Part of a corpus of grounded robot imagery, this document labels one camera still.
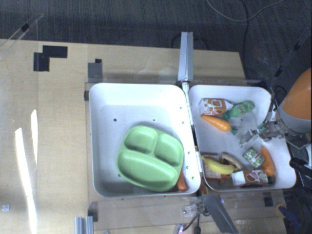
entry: table surface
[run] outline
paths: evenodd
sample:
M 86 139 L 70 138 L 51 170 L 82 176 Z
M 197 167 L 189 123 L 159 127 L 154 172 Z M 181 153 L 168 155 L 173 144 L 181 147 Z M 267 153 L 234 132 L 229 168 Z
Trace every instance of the table surface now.
M 67 46 L 67 58 L 50 58 L 49 72 L 33 72 L 34 52 L 43 45 Z M 1 212 L 1 233 L 33 233 L 29 222 L 20 166 L 16 156 L 14 131 L 22 127 L 26 161 L 36 204 L 37 233 L 74 233 L 76 216 L 86 217 L 89 207 L 85 84 L 89 62 L 102 59 L 106 80 L 140 80 L 142 76 L 156 80 L 174 78 L 177 74 L 179 50 L 113 45 L 59 42 L 19 41 L 0 60 L 0 203 L 10 204 Z M 195 79 L 217 83 L 244 80 L 238 53 L 194 51 Z M 32 111 L 38 113 L 39 145 L 37 163 L 30 142 Z M 274 204 L 285 203 L 282 192 L 272 193 Z M 167 199 L 168 205 L 175 198 Z M 110 205 L 115 213 L 116 204 Z M 229 197 L 227 210 L 241 233 L 286 233 L 284 222 L 273 207 L 264 207 L 262 198 L 252 195 Z M 114 228 L 118 227 L 118 216 Z M 211 217 L 201 218 L 202 233 L 219 233 Z M 172 234 L 175 221 L 152 226 L 110 229 L 110 233 Z M 105 226 L 95 224 L 96 234 Z M 192 233 L 190 228 L 185 233 Z

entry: green divided plate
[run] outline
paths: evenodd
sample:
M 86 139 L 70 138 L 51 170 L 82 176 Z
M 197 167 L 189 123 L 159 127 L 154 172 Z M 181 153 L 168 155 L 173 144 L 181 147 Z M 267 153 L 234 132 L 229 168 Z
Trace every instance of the green divided plate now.
M 125 180 L 154 192 L 172 189 L 184 159 L 181 142 L 163 131 L 135 126 L 124 137 L 117 170 Z

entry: banana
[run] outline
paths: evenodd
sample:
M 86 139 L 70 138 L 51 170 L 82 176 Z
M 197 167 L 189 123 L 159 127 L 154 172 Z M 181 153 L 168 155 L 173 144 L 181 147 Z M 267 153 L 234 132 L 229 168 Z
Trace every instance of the banana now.
M 221 153 L 221 162 L 223 162 L 223 160 L 227 160 L 231 165 L 234 165 L 236 168 L 235 168 L 235 171 L 240 171 L 240 170 L 243 170 L 243 166 L 242 164 L 236 159 L 234 158 L 233 156 L 230 156 L 226 153 Z
M 205 158 L 204 156 L 201 156 L 201 158 L 205 162 L 207 168 L 216 173 L 230 175 L 232 172 L 234 172 L 235 167 L 233 165 L 223 165 L 212 159 Z

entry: orange carrot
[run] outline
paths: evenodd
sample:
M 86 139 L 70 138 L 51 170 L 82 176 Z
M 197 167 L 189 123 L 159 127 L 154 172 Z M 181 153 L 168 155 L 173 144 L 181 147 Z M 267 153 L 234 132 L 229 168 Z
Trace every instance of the orange carrot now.
M 274 176 L 275 166 L 269 151 L 264 146 L 262 146 L 261 154 L 265 158 L 265 161 L 261 165 L 261 168 L 265 170 L 267 176 Z
M 181 169 L 180 176 L 177 180 L 177 188 L 180 192 L 185 192 L 187 190 L 187 186 L 184 180 L 183 170 Z
M 227 132 L 232 129 L 231 125 L 229 122 L 227 122 L 224 119 L 218 118 L 216 116 L 207 116 L 207 115 L 202 115 L 201 116 L 205 121 L 209 122 L 216 128 L 220 129 L 221 131 Z

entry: cardboard box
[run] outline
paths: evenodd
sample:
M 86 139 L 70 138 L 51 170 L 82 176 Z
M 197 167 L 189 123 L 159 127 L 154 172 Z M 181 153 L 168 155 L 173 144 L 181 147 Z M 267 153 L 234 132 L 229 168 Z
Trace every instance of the cardboard box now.
M 232 107 L 233 105 L 224 99 L 204 98 L 199 103 L 200 114 L 209 116 L 221 116 Z
M 233 184 L 235 186 L 245 185 L 265 185 L 268 184 L 268 177 L 264 170 L 244 170 L 232 173 Z

